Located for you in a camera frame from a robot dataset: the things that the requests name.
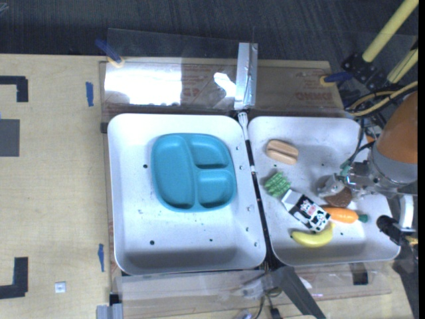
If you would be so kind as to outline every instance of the wooden board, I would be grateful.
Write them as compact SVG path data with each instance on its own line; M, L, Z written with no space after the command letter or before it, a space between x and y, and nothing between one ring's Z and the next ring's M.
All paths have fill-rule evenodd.
M29 258L29 291L22 298L0 300L0 318L95 318L96 306L108 303L110 252L99 95L103 60L0 54L0 75L29 79L28 103L16 102L14 86L0 85L1 117L21 121L20 156L0 158L0 286L12 283L15 257ZM86 82L94 86L92 107ZM105 272L98 258L100 243ZM388 280L390 294L325 300L319 306L328 318L412 318L400 277L389 269ZM55 293L54 284L62 281L66 292ZM292 304L279 309L285 318L312 318L301 316ZM174 318L233 318L237 312ZM261 318L269 317L265 308Z

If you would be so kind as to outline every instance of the toy banana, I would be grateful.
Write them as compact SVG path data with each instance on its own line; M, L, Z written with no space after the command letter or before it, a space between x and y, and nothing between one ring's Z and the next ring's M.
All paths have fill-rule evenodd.
M292 238L305 247L318 248L326 245L332 240L333 228L335 224L330 222L329 226L322 230L320 233L306 233L303 231L293 231Z

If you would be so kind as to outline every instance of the toy carrot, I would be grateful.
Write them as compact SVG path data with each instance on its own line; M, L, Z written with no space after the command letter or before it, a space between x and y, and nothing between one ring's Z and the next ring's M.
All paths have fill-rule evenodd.
M338 207L322 207L327 213L331 214L331 220L354 223L359 220L360 222L366 223L368 221L367 215L358 215L355 211L347 208Z

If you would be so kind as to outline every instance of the yellow pole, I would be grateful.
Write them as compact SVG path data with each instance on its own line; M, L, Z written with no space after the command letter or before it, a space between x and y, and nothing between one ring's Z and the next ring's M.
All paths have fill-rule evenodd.
M362 58L365 62L372 62L376 58L418 4L419 0L404 0L402 2L384 28L363 53Z
M418 62L419 48L409 53L388 73L386 79L395 84Z

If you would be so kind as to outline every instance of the blue divided plate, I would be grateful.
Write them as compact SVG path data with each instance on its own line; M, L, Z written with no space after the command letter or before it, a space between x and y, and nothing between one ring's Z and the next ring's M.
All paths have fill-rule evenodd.
M169 134L152 147L155 193L174 211L222 208L236 195L233 162L225 144L205 134Z

